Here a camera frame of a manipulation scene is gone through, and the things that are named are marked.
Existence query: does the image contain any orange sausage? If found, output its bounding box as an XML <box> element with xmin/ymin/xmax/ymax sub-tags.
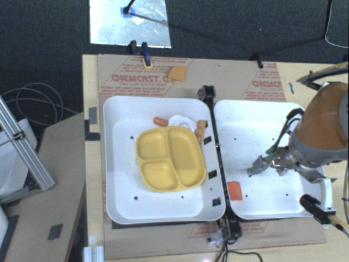
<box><xmin>152</xmin><ymin>116</ymin><xmax>170</xmax><ymax>128</ymax></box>

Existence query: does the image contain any thin black rod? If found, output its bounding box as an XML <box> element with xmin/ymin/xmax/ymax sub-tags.
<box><xmin>206</xmin><ymin>97</ymin><xmax>236</xmax><ymax>226</ymax></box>

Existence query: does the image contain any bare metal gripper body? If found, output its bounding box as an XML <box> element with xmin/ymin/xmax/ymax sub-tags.
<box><xmin>269</xmin><ymin>146</ymin><xmax>310</xmax><ymax>176</ymax></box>

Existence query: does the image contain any yellow divided plate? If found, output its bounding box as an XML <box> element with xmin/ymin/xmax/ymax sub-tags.
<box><xmin>135</xmin><ymin>126</ymin><xmax>207</xmax><ymax>193</ymax></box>

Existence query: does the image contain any orange cube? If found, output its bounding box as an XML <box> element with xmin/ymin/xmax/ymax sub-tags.
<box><xmin>226</xmin><ymin>181</ymin><xmax>244</xmax><ymax>201</ymax></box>

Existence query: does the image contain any white plastic tray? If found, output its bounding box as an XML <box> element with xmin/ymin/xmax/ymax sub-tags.
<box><xmin>213</xmin><ymin>99</ymin><xmax>335</xmax><ymax>221</ymax></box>
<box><xmin>103</xmin><ymin>95</ymin><xmax>227</xmax><ymax>225</ymax></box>

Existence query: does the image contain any brown bread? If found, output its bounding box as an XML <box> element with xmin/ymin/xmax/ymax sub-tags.
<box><xmin>194</xmin><ymin>120</ymin><xmax>209</xmax><ymax>145</ymax></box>

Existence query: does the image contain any black cylinder on white bracket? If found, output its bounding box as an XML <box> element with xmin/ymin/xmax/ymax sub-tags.
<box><xmin>299</xmin><ymin>177</ymin><xmax>338</xmax><ymax>225</ymax></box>

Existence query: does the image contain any brown cardboard board red print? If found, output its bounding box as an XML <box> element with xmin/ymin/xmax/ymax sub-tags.
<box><xmin>97</xmin><ymin>53</ymin><xmax>327</xmax><ymax>260</ymax></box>

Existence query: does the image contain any orange waffle biscuit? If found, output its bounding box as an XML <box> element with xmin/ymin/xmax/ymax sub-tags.
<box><xmin>166</xmin><ymin>65</ymin><xmax>188</xmax><ymax>82</ymax></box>

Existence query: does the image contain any white fried egg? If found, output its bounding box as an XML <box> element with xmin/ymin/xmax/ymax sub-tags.
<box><xmin>167</xmin><ymin>114</ymin><xmax>198</xmax><ymax>133</ymax></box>

